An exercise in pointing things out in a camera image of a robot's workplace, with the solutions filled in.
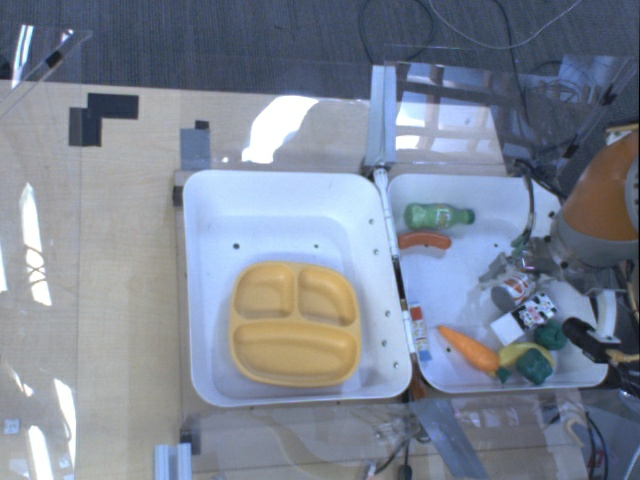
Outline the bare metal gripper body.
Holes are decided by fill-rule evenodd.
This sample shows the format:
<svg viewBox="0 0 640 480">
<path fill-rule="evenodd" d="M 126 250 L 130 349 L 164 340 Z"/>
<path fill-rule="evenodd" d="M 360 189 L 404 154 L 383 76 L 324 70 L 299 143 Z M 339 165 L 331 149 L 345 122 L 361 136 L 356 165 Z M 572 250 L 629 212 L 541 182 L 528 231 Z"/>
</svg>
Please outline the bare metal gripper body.
<svg viewBox="0 0 640 480">
<path fill-rule="evenodd" d="M 517 269 L 539 278 L 565 279 L 569 267 L 569 249 L 558 237 L 531 237 L 526 244 L 514 248 Z"/>
</svg>

